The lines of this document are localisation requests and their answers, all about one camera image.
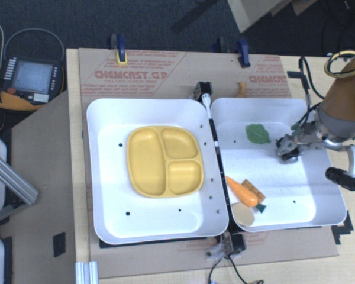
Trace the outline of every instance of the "black floor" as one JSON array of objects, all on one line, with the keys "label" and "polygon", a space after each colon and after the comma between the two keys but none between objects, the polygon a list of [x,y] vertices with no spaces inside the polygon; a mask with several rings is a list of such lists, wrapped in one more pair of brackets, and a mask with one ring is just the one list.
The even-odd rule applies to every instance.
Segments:
[{"label": "black floor", "polygon": [[[232,50],[242,37],[256,54],[355,50],[355,0],[319,0],[300,16],[289,5],[243,34],[227,0],[0,0],[0,24],[6,40],[25,28],[43,28],[65,48],[105,48],[111,33],[121,33],[128,49],[211,51],[224,37]],[[7,48],[7,56],[58,59],[60,53],[53,37],[38,32],[15,37]],[[23,117],[10,115],[7,125]]]}]

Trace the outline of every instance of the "toy vegetable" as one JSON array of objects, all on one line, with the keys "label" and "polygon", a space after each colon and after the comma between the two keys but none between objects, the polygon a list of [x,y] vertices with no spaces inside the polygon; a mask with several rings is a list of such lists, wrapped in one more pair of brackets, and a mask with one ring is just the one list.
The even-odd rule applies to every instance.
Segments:
[{"label": "toy vegetable", "polygon": [[257,196],[242,184],[236,182],[232,178],[225,176],[226,182],[230,189],[235,193],[239,200],[248,207],[255,207],[258,204]]}]

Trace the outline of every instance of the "table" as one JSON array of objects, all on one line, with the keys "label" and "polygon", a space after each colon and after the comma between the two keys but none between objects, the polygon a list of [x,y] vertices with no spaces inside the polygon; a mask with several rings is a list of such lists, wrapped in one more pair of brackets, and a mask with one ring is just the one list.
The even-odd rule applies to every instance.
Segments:
[{"label": "table", "polygon": [[[97,53],[97,50],[88,50],[92,62]],[[206,64],[210,64],[214,57],[219,65],[223,65],[222,61],[228,58],[237,60],[235,54],[187,54],[191,60],[200,57]],[[18,124],[12,132],[12,166],[40,190],[40,197],[34,206],[13,215],[8,224],[0,226],[2,238],[13,237],[14,283],[72,283],[75,262],[92,260],[80,96],[80,73],[83,69],[78,49],[67,49],[66,57],[68,91]],[[297,70],[298,57],[282,56],[280,59],[284,71]],[[325,60],[308,58],[314,81],[323,82],[317,84],[321,93],[327,91],[332,81],[323,72]],[[237,83],[232,85],[219,89],[218,95],[234,96]],[[292,96],[304,98],[298,80],[288,79],[288,86]],[[312,98],[315,103],[316,97],[313,95]],[[333,152],[330,156],[333,166],[347,168],[347,156]],[[338,256],[242,265],[239,270],[243,278],[250,283],[257,279],[264,279],[266,283],[355,283],[355,192],[342,189],[342,193],[354,231],[341,236]],[[65,252],[54,257],[52,241],[60,233],[65,233]],[[280,253],[283,250],[277,248],[275,251]],[[123,263],[122,257],[111,259],[114,267]],[[207,283],[208,275],[209,269],[204,268],[112,277],[101,279],[100,283]],[[216,268],[212,279],[218,283],[238,281],[232,267]]]}]

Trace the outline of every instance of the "toy carrot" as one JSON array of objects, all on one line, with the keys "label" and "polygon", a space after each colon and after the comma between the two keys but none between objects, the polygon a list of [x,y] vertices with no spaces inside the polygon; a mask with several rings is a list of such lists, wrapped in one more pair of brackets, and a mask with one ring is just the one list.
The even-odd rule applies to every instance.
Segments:
[{"label": "toy carrot", "polygon": [[244,205],[248,207],[255,207],[258,204],[258,197],[242,184],[239,184],[232,178],[225,176],[226,182],[229,185],[230,189],[235,193],[235,195],[241,200]]}]

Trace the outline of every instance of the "yellow plate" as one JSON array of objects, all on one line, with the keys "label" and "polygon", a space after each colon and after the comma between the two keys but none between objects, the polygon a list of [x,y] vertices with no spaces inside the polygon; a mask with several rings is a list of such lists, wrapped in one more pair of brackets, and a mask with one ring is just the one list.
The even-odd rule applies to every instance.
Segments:
[{"label": "yellow plate", "polygon": [[179,127],[148,126],[134,130],[127,141],[127,164],[133,187],[152,198],[189,195],[204,180],[197,140]]}]

